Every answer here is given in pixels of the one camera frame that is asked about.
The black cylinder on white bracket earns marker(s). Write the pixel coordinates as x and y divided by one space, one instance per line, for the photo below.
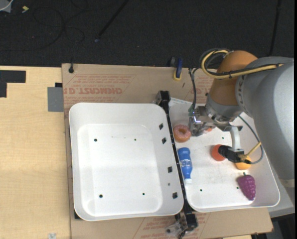
235 138

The brown cardboard board red print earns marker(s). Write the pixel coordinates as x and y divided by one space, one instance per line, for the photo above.
128 88

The yellow orange fruit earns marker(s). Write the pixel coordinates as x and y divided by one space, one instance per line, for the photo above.
242 165

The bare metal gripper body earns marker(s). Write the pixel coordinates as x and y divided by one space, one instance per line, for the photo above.
200 119

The thin black rod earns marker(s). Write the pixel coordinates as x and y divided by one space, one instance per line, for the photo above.
176 155

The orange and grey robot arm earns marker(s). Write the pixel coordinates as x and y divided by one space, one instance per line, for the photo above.
268 103

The blue plastic bottle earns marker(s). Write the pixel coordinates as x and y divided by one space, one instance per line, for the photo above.
186 162

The pink doughnut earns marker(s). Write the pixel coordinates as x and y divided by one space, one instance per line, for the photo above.
182 133

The white plastic tray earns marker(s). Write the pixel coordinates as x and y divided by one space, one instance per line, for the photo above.
213 178
118 163

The purple grapes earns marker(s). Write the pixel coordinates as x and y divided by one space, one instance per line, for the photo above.
247 185

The orange ball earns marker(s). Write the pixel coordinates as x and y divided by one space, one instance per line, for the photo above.
215 154

